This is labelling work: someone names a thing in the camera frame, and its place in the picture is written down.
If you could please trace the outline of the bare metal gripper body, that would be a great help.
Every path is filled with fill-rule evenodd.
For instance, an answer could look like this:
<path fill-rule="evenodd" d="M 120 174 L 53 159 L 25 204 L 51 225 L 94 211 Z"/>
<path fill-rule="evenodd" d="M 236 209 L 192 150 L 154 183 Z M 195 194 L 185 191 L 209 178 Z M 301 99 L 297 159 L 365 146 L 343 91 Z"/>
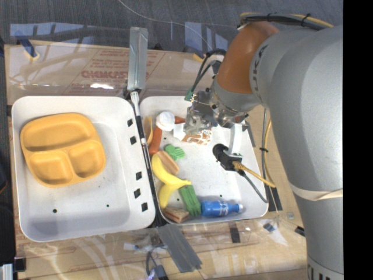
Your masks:
<path fill-rule="evenodd" d="M 202 117 L 210 121 L 214 120 L 220 127 L 232 127 L 234 124 L 242 123 L 248 117 L 247 112 L 237 111 L 226 106 L 214 91 L 202 90 L 194 94 L 190 114 L 198 116 L 199 127 Z"/>

